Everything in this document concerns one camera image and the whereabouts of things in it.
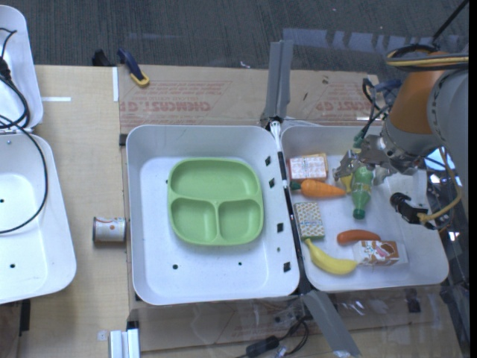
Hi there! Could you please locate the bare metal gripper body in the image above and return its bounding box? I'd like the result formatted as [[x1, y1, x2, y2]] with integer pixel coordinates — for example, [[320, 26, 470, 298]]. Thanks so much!
[[358, 134, 424, 177]]

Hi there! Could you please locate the green plastic bottle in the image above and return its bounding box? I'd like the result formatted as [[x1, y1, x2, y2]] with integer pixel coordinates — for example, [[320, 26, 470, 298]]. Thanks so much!
[[351, 166, 375, 221]]

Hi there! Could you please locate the orange carrot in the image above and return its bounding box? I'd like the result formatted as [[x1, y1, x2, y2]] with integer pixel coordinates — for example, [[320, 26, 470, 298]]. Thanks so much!
[[289, 178, 347, 200]]

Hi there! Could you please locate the orange and white carton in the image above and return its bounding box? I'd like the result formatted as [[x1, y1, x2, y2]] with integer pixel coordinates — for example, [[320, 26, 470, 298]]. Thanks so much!
[[288, 152, 330, 183]]

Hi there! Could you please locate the white plastic tray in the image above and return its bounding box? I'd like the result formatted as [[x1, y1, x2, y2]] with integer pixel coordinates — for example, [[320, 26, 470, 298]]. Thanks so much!
[[279, 125, 450, 294], [125, 125, 301, 307]]

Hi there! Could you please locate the orange patterned white carton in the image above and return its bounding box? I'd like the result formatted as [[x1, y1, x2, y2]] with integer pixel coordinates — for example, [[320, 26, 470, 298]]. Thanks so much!
[[292, 201, 326, 240]]

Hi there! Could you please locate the orange sausage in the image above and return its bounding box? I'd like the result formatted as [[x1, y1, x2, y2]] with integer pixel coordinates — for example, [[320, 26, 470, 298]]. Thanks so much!
[[336, 229, 382, 246]]

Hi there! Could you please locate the brown and pink carton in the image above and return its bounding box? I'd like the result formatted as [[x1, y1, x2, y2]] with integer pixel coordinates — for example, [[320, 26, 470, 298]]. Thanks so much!
[[352, 239, 409, 268]]

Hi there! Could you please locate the yellow banana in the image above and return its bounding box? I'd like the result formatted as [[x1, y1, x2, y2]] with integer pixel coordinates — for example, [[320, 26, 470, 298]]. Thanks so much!
[[304, 237, 360, 277]]

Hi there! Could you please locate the green divided plate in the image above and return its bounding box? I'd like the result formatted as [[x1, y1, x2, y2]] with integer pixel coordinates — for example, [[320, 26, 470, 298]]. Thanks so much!
[[167, 157, 265, 247]]

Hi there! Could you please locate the brown cardboard board red print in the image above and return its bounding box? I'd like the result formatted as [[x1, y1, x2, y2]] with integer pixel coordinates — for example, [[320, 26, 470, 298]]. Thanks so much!
[[118, 64, 450, 352]]

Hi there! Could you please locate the white and orange can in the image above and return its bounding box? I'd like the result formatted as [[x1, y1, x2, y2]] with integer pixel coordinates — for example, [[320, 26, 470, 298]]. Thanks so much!
[[92, 216, 127, 244]]

